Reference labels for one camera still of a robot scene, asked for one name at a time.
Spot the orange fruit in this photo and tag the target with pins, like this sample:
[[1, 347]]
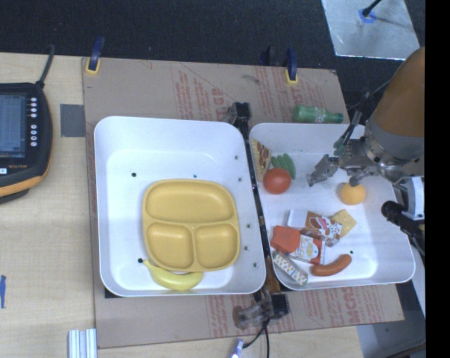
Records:
[[353, 195]]

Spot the yellow divided plate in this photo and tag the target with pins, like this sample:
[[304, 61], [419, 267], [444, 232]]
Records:
[[189, 203]]

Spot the orange sausage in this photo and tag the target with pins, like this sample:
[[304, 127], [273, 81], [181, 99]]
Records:
[[331, 267]]

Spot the yellow cheese square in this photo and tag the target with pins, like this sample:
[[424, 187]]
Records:
[[345, 220]]

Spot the red tomato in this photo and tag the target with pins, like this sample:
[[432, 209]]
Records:
[[277, 181]]

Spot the yellow banana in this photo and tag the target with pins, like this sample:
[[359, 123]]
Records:
[[174, 280]]

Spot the toy pizza slice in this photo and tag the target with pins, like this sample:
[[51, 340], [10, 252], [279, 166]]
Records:
[[261, 159]]

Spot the green pea pods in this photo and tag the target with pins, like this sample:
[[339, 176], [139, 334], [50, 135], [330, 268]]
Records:
[[286, 162]]

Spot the black cylinder on white bracket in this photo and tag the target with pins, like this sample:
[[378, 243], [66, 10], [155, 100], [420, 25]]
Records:
[[404, 215]]

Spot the small patterned box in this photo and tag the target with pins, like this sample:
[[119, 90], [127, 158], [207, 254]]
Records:
[[290, 269]]

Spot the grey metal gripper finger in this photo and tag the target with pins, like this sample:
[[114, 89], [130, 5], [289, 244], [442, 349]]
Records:
[[359, 177], [323, 168]]

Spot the white printed carton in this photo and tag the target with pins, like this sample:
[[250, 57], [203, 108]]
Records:
[[320, 224]]

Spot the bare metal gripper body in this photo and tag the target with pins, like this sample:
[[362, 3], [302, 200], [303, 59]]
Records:
[[359, 159]]

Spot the brown cardboard board red print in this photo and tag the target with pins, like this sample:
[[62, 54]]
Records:
[[143, 88]]

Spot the orange printed carton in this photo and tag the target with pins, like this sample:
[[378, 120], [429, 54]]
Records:
[[284, 239]]

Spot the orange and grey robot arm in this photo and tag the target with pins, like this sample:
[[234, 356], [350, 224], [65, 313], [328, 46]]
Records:
[[402, 103]]

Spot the white plastic tray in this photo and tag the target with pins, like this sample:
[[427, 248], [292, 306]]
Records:
[[128, 207], [381, 237]]

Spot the green plastic bottle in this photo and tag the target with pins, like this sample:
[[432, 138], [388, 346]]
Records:
[[312, 114]]

